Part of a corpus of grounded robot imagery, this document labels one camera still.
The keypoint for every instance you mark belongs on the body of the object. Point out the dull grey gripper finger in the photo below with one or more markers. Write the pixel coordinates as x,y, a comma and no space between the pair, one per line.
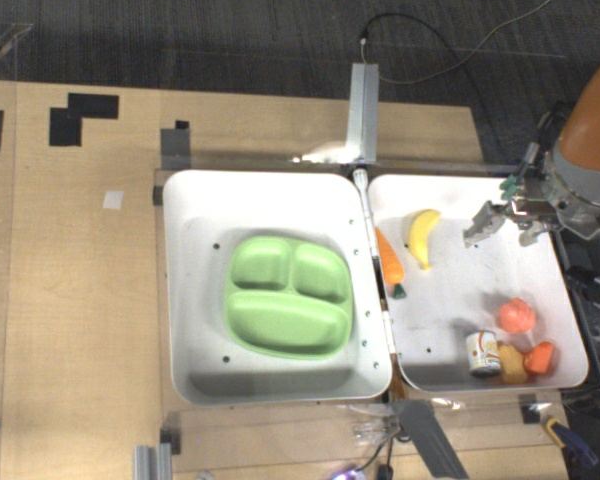
530,235
484,223

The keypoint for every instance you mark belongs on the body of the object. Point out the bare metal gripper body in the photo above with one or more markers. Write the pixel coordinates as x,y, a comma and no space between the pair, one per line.
555,208

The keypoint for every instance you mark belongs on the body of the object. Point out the yellow banana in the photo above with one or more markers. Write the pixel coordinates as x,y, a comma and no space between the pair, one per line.
420,240

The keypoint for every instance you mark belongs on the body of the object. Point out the white plastic tray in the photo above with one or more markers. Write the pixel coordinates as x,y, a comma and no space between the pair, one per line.
460,298
195,278

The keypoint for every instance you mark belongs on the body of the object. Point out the orange round toy fruit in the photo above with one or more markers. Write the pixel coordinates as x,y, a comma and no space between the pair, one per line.
516,315

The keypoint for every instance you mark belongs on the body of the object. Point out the orange carrot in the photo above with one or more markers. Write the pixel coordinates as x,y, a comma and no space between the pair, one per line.
390,263

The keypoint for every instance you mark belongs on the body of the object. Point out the orange toy block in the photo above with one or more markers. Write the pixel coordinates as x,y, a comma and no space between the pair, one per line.
540,358

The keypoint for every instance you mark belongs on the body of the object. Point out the white can with orange print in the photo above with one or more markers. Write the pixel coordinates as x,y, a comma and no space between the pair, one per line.
482,353

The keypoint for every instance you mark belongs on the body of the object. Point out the tan toy bread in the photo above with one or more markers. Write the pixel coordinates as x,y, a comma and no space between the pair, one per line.
512,365

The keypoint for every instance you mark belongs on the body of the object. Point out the green divided plate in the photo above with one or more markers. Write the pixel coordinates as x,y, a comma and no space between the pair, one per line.
285,318

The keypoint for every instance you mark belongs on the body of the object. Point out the pale wood board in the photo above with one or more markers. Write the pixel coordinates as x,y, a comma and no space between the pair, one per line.
280,128

